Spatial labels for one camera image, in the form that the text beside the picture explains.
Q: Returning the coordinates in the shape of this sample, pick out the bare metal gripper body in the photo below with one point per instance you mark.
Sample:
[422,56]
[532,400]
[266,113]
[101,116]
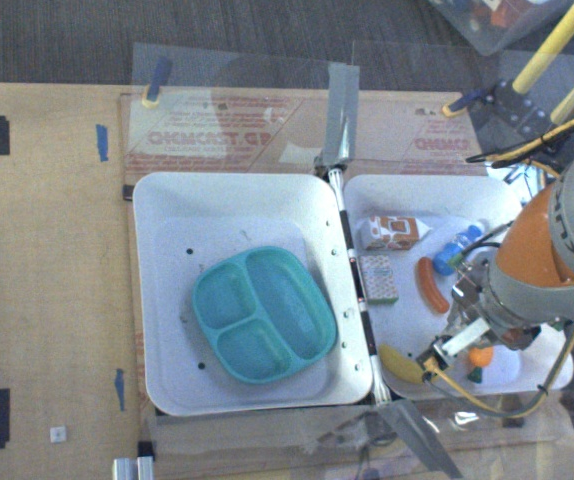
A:
[471,289]

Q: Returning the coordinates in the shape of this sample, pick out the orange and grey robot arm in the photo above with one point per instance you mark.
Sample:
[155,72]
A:
[532,253]

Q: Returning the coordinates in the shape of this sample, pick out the orange sausage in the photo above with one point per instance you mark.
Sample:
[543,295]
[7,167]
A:
[431,288]

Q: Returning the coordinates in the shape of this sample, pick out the clear bottle with blue label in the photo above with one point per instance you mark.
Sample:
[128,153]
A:
[448,255]

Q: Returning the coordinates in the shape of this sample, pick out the orange carrot with green top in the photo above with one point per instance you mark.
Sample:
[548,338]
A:
[481,356]

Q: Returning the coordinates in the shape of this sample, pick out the white plastic tray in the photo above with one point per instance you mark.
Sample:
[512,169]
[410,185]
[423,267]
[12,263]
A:
[247,203]
[407,328]

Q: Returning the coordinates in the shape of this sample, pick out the green and white patterned box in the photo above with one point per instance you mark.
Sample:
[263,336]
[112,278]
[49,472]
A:
[378,279]

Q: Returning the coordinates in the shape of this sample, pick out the white and orange carton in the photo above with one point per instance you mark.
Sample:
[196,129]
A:
[392,233]

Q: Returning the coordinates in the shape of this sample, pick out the yellow banana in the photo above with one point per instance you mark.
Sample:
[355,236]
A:
[401,365]

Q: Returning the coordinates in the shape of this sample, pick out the green divided plate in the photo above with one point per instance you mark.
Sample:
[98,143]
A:
[267,313]

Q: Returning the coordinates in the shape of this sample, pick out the brown cardboard board red print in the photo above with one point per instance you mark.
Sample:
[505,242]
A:
[267,133]

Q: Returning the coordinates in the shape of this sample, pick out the clear plastic storage bin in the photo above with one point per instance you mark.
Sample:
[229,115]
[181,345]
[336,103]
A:
[487,13]

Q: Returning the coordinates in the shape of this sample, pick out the small white square tile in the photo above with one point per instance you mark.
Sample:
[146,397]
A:
[58,434]

